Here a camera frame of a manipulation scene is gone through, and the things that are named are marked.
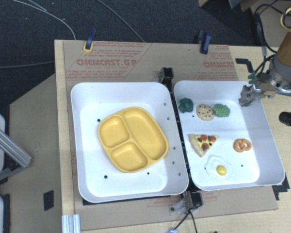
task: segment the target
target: wooden edge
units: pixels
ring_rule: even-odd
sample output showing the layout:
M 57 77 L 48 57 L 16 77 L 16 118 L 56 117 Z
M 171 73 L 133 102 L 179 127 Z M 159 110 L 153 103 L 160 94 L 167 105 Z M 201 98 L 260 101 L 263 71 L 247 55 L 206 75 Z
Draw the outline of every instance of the wooden edge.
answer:
M 75 213 L 65 81 L 64 41 L 55 40 L 55 74 L 63 215 Z

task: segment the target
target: yellow plate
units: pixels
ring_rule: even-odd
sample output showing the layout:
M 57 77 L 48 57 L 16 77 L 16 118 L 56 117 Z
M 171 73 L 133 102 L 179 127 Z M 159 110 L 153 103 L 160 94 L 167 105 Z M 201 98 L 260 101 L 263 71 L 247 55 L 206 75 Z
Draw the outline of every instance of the yellow plate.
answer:
M 151 114 L 130 107 L 104 119 L 98 128 L 99 140 L 114 165 L 123 172 L 136 172 L 162 159 L 167 139 Z

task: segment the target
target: pretzel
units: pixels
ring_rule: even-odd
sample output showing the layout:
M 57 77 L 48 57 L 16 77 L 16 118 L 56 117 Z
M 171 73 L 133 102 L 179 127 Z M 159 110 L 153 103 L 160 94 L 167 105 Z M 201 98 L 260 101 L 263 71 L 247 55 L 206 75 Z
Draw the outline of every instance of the pretzel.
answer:
M 245 151 L 250 150 L 252 147 L 252 144 L 247 139 L 237 139 L 235 140 L 233 147 L 235 151 L 241 153 L 244 150 Z

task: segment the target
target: pizza slice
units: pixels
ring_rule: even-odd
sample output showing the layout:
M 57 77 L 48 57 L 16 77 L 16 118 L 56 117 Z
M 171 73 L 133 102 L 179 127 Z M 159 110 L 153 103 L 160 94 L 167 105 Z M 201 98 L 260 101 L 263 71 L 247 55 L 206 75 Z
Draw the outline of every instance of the pizza slice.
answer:
M 189 134 L 189 141 L 192 148 L 200 157 L 205 155 L 218 138 L 219 136 L 217 135 Z

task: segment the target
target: egg yolk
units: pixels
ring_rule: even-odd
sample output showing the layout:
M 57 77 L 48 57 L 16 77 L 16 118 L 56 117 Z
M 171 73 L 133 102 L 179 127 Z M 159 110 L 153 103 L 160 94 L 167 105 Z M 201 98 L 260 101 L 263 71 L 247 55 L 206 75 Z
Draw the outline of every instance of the egg yolk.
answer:
M 226 167 L 225 166 L 219 165 L 219 166 L 217 166 L 216 170 L 217 170 L 218 174 L 226 175 Z

